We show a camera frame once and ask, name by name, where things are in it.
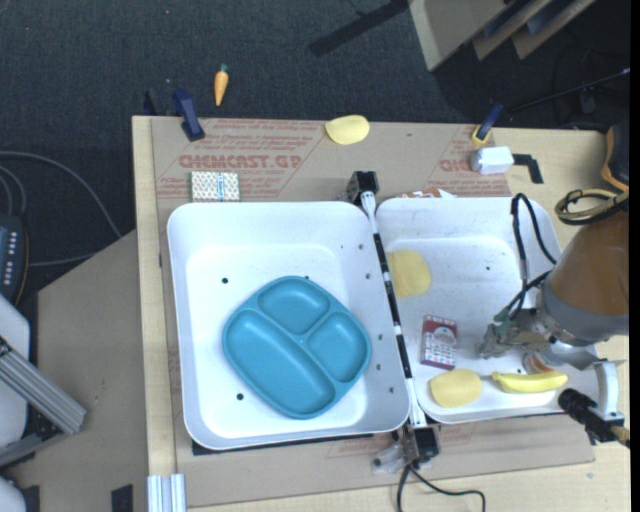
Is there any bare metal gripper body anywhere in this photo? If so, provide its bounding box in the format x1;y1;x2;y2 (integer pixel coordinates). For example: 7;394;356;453
492;319;601;371

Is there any orange and white can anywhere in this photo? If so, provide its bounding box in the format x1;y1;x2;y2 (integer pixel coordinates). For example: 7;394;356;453
521;350;557;376

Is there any yellow banana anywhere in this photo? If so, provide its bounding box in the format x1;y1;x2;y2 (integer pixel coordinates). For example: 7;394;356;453
490;370;570;395

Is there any red carton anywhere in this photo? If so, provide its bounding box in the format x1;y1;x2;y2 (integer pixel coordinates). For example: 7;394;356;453
419;314;459;371

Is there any yellow crisp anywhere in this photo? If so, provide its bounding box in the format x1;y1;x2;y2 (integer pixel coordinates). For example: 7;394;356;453
428;368;484;409
387;249;433;300
324;114;371;147

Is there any thin black and white rod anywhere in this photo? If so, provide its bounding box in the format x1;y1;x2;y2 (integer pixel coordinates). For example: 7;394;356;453
360;191;427;427

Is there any white plastic tray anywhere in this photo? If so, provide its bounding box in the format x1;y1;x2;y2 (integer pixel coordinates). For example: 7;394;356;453
166;200;413;451
374;195;601;426

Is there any orange and white packet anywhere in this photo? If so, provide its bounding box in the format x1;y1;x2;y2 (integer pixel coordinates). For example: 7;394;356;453
396;187;457;200

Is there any white box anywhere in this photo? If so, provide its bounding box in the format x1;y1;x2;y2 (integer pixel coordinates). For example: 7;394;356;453
468;145;516;176

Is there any blue divided plate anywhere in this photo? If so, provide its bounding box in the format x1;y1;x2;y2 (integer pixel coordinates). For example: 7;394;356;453
221;275;373;421

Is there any brown cardboard board red print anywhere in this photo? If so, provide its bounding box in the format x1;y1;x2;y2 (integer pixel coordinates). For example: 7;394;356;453
149;116;597;507

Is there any white patterned packet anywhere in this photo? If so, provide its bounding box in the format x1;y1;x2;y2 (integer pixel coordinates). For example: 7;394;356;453
189;170;242;203

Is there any orange carrot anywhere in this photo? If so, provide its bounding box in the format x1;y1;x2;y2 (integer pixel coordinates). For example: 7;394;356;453
213;63;230;108

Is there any black cylinder on white bracket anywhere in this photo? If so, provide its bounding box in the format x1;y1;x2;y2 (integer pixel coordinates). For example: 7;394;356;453
558;360;627;446

